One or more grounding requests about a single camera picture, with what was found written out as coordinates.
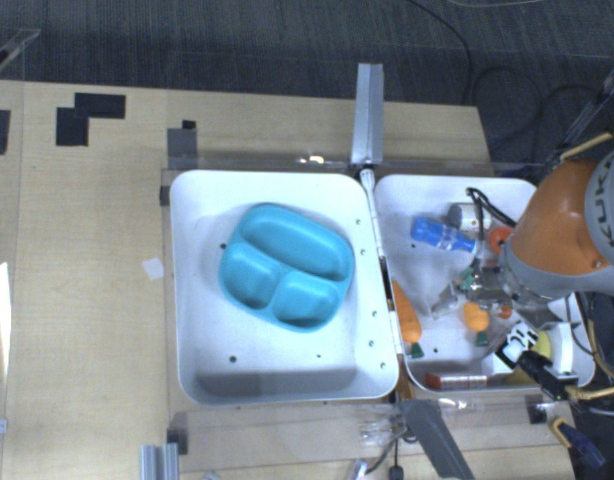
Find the metal bracket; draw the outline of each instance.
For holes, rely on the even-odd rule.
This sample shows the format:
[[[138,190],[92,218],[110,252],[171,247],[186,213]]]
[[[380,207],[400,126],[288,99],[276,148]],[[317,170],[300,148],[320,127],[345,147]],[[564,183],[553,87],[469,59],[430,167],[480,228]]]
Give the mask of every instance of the metal bracket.
[[[358,64],[353,165],[376,165],[383,161],[384,86],[382,64]]]
[[[34,39],[40,35],[39,30],[20,30],[14,37],[5,43],[0,49],[0,73],[18,55],[25,51]]]
[[[140,449],[140,480],[179,480],[178,445],[143,446]]]
[[[433,400],[406,400],[399,404],[408,437],[418,438],[440,478],[473,480],[462,452],[454,441]]]
[[[389,323],[391,324],[391,338],[394,342],[394,349],[396,350],[396,355],[405,355],[403,338],[400,334],[400,322],[398,320],[398,313],[396,313],[395,311],[389,312]]]

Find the gray carpet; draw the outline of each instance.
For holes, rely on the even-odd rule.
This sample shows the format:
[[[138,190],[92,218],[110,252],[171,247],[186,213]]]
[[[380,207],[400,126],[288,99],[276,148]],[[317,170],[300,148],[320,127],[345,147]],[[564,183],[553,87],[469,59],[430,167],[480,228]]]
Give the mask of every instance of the gray carpet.
[[[380,62],[386,99],[477,105],[492,157],[515,162],[544,159],[614,66],[614,0],[414,1],[460,34],[471,68],[455,33],[404,0],[0,0],[0,46],[41,30],[30,80],[333,98],[354,96],[358,62]],[[614,97],[586,136],[608,127]]]

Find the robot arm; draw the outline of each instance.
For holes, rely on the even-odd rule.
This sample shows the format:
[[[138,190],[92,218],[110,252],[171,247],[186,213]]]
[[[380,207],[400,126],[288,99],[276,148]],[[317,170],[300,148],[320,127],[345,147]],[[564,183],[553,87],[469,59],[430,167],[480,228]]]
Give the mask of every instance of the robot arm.
[[[614,151],[545,178],[503,247],[500,281],[521,303],[573,291],[614,297]]]

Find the black wire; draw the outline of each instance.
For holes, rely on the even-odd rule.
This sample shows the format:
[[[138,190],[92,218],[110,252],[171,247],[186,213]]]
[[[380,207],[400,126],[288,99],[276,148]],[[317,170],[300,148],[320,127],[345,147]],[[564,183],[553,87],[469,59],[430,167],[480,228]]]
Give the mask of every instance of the black wire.
[[[385,446],[385,449],[383,450],[383,453],[380,454],[380,457],[378,457],[378,459],[376,460],[376,462],[374,462],[371,466],[369,466],[367,468],[367,471],[365,471],[365,475],[368,475],[369,473],[373,473],[374,471],[376,471],[380,465],[385,462],[385,459],[387,458],[387,456],[389,455],[389,452],[391,451],[391,449],[394,447],[394,445],[396,444],[396,442],[398,441],[398,439],[400,439],[399,437],[396,437],[394,439],[392,439],[389,444],[387,446]]]
[[[482,205],[482,207],[485,208],[485,210],[487,210],[492,215],[492,217],[495,217],[500,222],[509,227],[516,227],[517,222],[509,215],[504,213],[502,210],[494,206],[494,204],[489,200],[489,198],[477,188],[468,187],[467,195],[472,198],[474,203],[476,203],[476,200],[478,200],[479,202],[476,204]]]
[[[580,292],[575,292],[574,295],[576,296],[576,300],[578,302],[578,306],[580,307],[580,312],[581,312],[581,316],[583,318],[583,320],[585,322],[587,322],[587,320],[592,320],[592,315],[596,309],[596,294],[594,292],[591,293],[591,295],[589,297],[586,297],[584,294],[580,293]],[[565,299],[565,307],[567,308],[567,321],[571,321],[571,307],[569,305],[569,299]],[[574,334],[573,330],[572,330],[572,337],[574,338],[574,342],[576,343],[576,345],[578,345],[578,347],[585,353],[589,354],[592,357],[595,357],[596,355],[600,356],[601,358],[604,359],[603,357],[603,353],[602,350],[600,349],[598,343],[596,343],[596,347],[597,350],[594,352],[587,350],[585,347],[583,347],[580,342],[578,341],[578,339],[576,338],[576,335]],[[607,375],[605,373],[606,377],[607,377],[607,383],[609,385],[614,385],[614,379]],[[607,402],[609,400],[614,400],[614,395],[608,396],[608,397],[604,397],[602,399],[602,402]],[[593,402],[600,402],[601,400],[594,400],[594,401],[590,401],[590,403],[593,406]],[[588,405],[585,404],[583,405],[581,408],[582,409],[587,409],[588,410]]]
[[[541,98],[540,96],[540,89],[538,88],[538,84],[536,84],[536,82],[534,82],[534,80],[531,77],[527,76],[525,73],[518,71],[516,69],[510,68],[507,66],[503,66],[503,65],[495,65],[495,66],[490,66],[487,69],[484,69],[483,71],[478,73],[478,75],[474,78],[474,81],[471,86],[471,92],[469,94],[469,101],[472,105],[478,106],[476,99],[478,95],[478,88],[480,84],[482,83],[482,81],[485,78],[487,78],[487,76],[491,75],[492,73],[496,73],[499,71],[504,72],[504,73],[511,73],[517,78],[524,78],[525,80],[527,80],[532,89],[535,107],[536,107],[536,110],[534,111],[531,119],[529,119],[527,123],[525,123],[523,126],[518,128],[517,130],[514,130],[513,132],[503,135],[502,137],[496,137],[495,139],[495,142],[507,142],[509,139],[512,139],[524,133],[525,131],[529,130],[532,126],[534,126],[536,121],[540,119],[541,114],[542,114],[542,109],[543,109],[543,98]]]
[[[567,308],[567,321],[571,323],[571,306],[569,305],[569,297],[565,297],[565,308]],[[594,353],[578,340],[574,329],[571,330],[571,337],[574,339],[574,343],[578,346],[580,350],[582,350],[585,354],[594,357]]]
[[[544,119],[545,119],[545,116],[546,116],[545,109],[547,107],[547,103],[550,100],[552,100],[553,98],[555,98],[561,92],[575,91],[575,90],[583,90],[583,91],[594,92],[594,88],[593,87],[589,87],[588,85],[583,85],[583,84],[564,84],[564,85],[559,85],[558,87],[554,88],[551,92],[549,92],[547,94],[547,96],[545,96],[542,99],[542,102],[540,104],[540,113],[539,113],[540,115],[538,116],[536,127],[534,128],[534,137],[532,139],[531,150],[529,152],[529,161],[530,162],[535,162],[537,160],[536,159],[536,149],[537,149],[537,145],[538,145],[538,139],[540,138],[539,132],[541,130],[541,126],[542,126],[542,124],[544,122]],[[553,149],[554,154],[556,153],[556,150],[557,150],[557,147],[554,147],[554,149]]]
[[[463,93],[460,97],[460,104],[461,105],[466,104],[467,96],[469,95],[469,90],[471,88],[471,77],[472,77],[472,72],[473,72],[473,61],[471,58],[471,51],[469,50],[469,46],[467,45],[467,41],[465,41],[465,38],[463,38],[463,36],[461,36],[460,33],[452,25],[450,25],[447,21],[445,21],[443,18],[438,16],[438,14],[436,14],[434,11],[428,9],[422,4],[419,4],[415,0],[404,0],[404,1],[409,2],[414,7],[417,7],[421,11],[429,14],[432,18],[437,20],[439,23],[444,25],[449,31],[451,31],[451,33],[454,34],[454,36],[456,36],[458,41],[460,41],[460,44],[462,45],[463,50],[465,52],[465,59],[467,61],[467,69],[466,69],[467,75],[465,77],[465,87],[463,88]]]

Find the metal clamp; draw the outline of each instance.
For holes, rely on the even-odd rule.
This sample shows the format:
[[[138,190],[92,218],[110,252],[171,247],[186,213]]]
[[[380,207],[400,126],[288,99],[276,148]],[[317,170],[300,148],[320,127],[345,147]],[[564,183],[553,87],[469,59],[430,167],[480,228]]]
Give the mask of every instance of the metal clamp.
[[[179,480],[178,444],[140,449],[140,480]]]
[[[353,165],[376,165],[383,161],[384,86],[382,64],[358,64],[354,140],[351,151]]]

